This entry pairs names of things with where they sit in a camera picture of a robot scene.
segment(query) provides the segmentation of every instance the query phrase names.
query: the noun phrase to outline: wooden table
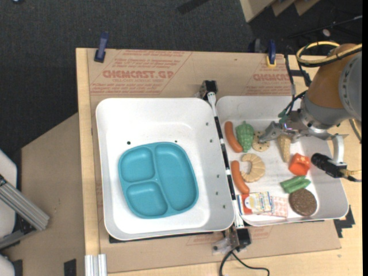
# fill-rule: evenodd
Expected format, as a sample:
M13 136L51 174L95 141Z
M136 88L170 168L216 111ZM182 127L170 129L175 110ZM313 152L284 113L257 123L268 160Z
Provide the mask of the wooden table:
M99 244L97 196L94 172L94 148L91 134L91 104L89 86L88 49L76 50L76 67L78 78L78 104L80 127L80 154L82 162L82 187L83 187L83 211L85 225L85 250L86 255L98 255L101 253ZM296 66L295 59L290 59L292 66ZM315 70L308 70L313 76ZM332 131L349 132L345 139L345 161L349 168L361 168L361 144L354 135L348 122L343 122L340 128ZM343 230L341 249L303 254L289 254L271 256L268 258L247 259L246 263L255 267L267 267L272 276L276 275L362 275L362 185L343 181L351 210L354 215L355 225ZM110 273L109 275L218 275L219 262L190 264L179 267L166 267L124 273ZM239 262L229 260L224 267L224 272L231 276L236 275L265 275L265 272L246 270Z

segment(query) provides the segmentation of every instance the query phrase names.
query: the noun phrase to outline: green toy grape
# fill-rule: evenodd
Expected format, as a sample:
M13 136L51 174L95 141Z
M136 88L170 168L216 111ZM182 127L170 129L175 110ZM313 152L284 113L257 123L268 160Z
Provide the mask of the green toy grape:
M236 138L240 145L243 147L243 152L247 152L252 147L254 129L250 124L245 121L235 128Z

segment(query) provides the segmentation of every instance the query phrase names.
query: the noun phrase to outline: yellow cable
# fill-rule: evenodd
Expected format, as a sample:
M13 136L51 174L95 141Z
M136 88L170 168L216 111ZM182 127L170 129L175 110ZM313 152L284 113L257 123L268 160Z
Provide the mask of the yellow cable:
M308 45L306 45L305 47L302 47L298 50L298 52L296 53L296 58L297 61L302 64L303 66L321 66L323 64L327 64L330 62L334 62L336 60L339 60L349 54L353 54L353 53L357 53L359 51L362 50L362 44L358 44L348 50L345 50L343 52L337 53L335 55L332 55L330 57L324 58L324 59L317 59L317 60L306 60L306 59L302 59L301 58L301 53L304 52L307 49L310 49L312 47L315 46L321 46L321 45L329 45L332 47L338 47L340 46L340 44L338 43L334 43L334 42L329 42L329 41L320 41L320 42L315 42L315 43L310 43Z

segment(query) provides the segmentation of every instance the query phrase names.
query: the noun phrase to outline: brown toy patty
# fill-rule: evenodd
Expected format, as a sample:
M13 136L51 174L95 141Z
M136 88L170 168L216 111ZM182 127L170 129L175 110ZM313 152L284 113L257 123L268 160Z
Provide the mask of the brown toy patty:
M290 207L301 216L310 216L317 209L317 201L313 193L303 188L292 192L289 196Z

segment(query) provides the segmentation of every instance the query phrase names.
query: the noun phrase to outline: robotic arm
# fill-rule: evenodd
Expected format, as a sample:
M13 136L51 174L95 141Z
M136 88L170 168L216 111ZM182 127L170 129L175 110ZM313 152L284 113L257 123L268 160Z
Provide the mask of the robotic arm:
M335 47L324 60L307 61L302 53L317 45ZM278 123L271 122L260 142L288 135L292 142L304 136L315 136L332 140L333 159L324 155L312 156L312 163L334 178L354 180L343 162L343 135L331 135L329 128L343 120L362 121L362 45L318 42L301 48L297 54L298 63L306 67L319 67L309 89L293 97L289 106L279 114ZM300 108L292 110L294 101L301 98Z

